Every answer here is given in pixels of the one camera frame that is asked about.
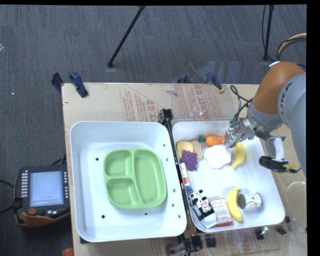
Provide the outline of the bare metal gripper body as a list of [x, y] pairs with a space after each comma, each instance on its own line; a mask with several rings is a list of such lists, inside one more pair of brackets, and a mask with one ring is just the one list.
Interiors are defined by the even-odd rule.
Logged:
[[226, 142], [241, 142], [246, 139], [253, 139], [255, 132], [250, 120], [246, 117], [239, 117], [229, 122], [226, 130]]

